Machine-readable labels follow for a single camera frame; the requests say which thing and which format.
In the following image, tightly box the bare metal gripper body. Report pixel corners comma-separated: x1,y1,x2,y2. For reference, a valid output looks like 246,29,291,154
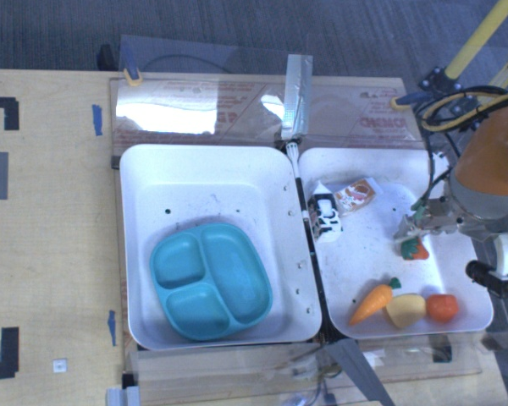
399,194,475,239

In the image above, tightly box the red strawberry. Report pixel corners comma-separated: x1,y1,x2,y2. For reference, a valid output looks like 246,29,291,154
400,236,430,262

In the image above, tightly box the white plastic tray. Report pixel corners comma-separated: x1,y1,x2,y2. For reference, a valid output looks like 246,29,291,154
119,143,323,352
298,146,494,341

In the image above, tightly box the orange and white packet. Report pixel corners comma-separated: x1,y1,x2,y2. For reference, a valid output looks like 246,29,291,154
333,177,384,219

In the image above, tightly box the yellow potato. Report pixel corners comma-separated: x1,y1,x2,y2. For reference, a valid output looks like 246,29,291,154
384,293,428,330

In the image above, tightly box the black and white milk carton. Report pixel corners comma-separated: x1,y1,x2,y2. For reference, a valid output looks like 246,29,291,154
306,180,345,244

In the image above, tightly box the orange tomato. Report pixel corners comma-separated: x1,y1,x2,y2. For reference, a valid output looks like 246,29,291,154
425,294,461,324

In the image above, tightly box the orange carrot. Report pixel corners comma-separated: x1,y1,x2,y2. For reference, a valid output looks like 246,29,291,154
347,277,403,327

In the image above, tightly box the blue divided plate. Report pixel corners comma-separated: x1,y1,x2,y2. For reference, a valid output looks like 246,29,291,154
148,222,274,343

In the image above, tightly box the black cylinder on white bracket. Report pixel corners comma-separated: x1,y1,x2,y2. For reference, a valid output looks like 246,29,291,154
465,233,508,299

